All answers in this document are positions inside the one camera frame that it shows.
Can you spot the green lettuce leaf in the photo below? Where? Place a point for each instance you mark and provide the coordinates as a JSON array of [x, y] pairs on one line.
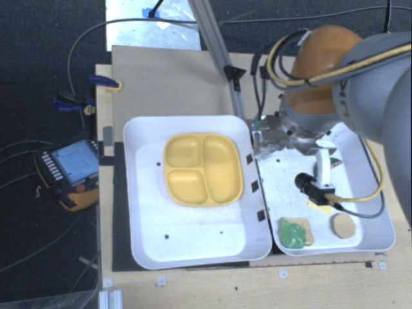
[[291, 235]]

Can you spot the tan bread slice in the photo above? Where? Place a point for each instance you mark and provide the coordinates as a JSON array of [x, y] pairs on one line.
[[307, 225]]

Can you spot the yellow cheese slice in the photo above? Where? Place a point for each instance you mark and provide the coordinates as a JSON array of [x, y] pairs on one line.
[[323, 208]]

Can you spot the yellow divided plate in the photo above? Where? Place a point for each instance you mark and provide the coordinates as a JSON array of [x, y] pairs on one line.
[[219, 166]]

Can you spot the teal and white toy food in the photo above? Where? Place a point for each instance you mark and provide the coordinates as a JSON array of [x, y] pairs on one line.
[[336, 163]]

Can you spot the black cylinder on white bracket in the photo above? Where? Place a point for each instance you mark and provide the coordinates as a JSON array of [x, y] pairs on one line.
[[317, 192]]

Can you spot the white plastic tray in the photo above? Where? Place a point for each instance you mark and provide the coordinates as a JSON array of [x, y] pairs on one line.
[[284, 188], [193, 233]]

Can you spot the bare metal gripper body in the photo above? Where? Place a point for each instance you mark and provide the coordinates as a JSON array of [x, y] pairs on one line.
[[273, 135]]

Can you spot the round tan biscuit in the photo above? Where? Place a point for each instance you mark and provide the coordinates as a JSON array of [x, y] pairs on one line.
[[342, 225]]

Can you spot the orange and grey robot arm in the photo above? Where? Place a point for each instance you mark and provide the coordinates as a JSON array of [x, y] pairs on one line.
[[370, 92]]

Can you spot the brown cardboard board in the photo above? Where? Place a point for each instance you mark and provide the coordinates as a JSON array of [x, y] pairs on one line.
[[161, 85]]

